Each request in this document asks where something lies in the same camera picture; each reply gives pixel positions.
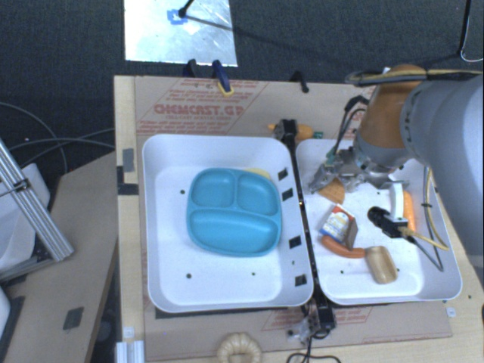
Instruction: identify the brown cardboard board, red print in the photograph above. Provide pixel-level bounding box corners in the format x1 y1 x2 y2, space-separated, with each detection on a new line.
134 76 454 352

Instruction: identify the beige doughnut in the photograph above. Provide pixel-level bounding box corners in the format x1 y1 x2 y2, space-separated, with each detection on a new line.
216 332 263 363

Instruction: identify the orange stick toy food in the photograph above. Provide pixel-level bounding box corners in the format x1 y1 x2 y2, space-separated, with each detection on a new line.
402 191 417 232

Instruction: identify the white plastic tray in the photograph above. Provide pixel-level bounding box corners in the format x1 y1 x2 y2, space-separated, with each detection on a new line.
141 133 315 314
296 138 464 306

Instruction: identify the black block with thin wires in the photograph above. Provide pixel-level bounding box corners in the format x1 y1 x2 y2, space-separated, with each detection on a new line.
301 303 337 340
277 119 300 142

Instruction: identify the black cylinder on white bracket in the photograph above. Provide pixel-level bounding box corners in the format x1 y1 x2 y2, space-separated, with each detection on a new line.
367 181 411 239

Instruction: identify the small printed carton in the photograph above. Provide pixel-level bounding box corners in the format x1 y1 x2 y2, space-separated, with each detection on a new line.
318 203 358 251

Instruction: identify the orange pizza slice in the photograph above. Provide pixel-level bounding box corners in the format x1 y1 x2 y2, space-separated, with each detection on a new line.
318 178 346 204

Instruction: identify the orange carrot with green top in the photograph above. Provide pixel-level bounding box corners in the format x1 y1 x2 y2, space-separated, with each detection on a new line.
267 123 325 141

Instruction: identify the thin black rod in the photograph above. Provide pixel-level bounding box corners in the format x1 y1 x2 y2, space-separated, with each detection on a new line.
286 132 326 312

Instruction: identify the blue divided plate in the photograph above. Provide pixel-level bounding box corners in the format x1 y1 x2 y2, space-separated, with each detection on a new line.
185 167 283 258

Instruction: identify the tan bread bun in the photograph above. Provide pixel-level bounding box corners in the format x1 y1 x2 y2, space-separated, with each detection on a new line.
364 245 399 284

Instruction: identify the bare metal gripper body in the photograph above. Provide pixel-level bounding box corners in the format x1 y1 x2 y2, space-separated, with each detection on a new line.
321 150 397 191

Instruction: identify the orange sausage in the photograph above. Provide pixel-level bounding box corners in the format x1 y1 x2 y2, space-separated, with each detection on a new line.
321 235 366 259

